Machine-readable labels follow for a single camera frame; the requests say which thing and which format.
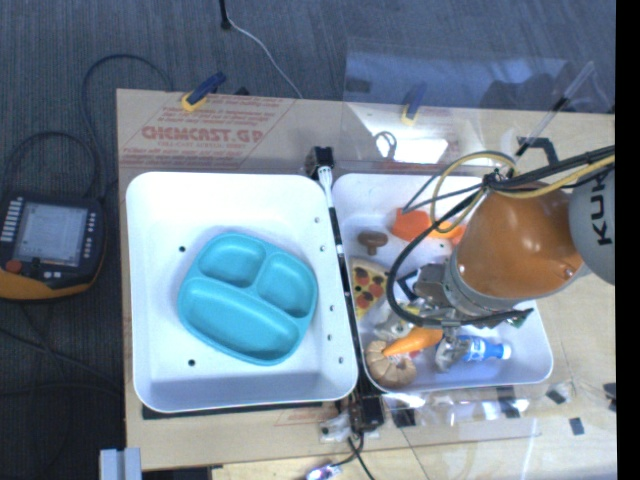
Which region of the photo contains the blue and white bottle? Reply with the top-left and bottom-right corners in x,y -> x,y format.
439,334 -> 513,368

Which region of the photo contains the orange toy carrot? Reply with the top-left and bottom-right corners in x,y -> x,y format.
381,327 -> 445,359

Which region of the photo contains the blue divided plate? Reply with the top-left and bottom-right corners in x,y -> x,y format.
176,231 -> 320,368

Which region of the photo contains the orange plastic toy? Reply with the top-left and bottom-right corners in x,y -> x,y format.
389,207 -> 467,245

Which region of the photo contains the beige toy bread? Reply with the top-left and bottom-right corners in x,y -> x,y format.
364,339 -> 418,390

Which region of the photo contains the brown toy mushroom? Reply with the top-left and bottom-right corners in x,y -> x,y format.
356,229 -> 390,257

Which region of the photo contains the white plastic tray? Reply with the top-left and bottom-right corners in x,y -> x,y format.
330,171 -> 555,395
124,170 -> 360,414

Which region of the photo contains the toy pizza slice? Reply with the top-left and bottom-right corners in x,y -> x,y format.
348,257 -> 389,322

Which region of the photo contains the thin black and white rod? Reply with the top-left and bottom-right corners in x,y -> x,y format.
317,166 -> 362,369

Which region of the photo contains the brown cardboard board red print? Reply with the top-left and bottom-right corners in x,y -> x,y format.
115,88 -> 616,472

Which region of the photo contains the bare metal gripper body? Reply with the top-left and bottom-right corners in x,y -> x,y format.
412,262 -> 459,342

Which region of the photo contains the black block with thin wires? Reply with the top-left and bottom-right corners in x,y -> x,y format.
348,394 -> 387,435
305,145 -> 336,179

